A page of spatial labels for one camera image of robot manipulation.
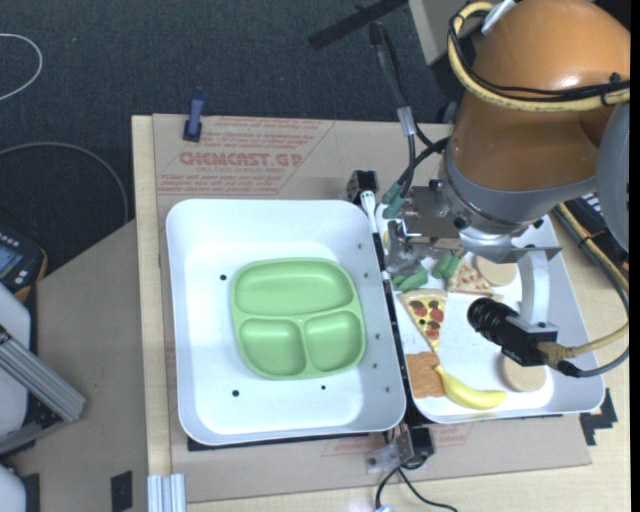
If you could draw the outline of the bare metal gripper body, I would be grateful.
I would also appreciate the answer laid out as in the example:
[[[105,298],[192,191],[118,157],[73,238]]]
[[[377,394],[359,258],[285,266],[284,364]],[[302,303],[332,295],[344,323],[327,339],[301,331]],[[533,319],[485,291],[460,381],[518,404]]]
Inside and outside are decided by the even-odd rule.
[[[440,179],[412,187],[398,214],[398,249],[407,257],[500,255],[519,235],[518,223],[485,212]]]

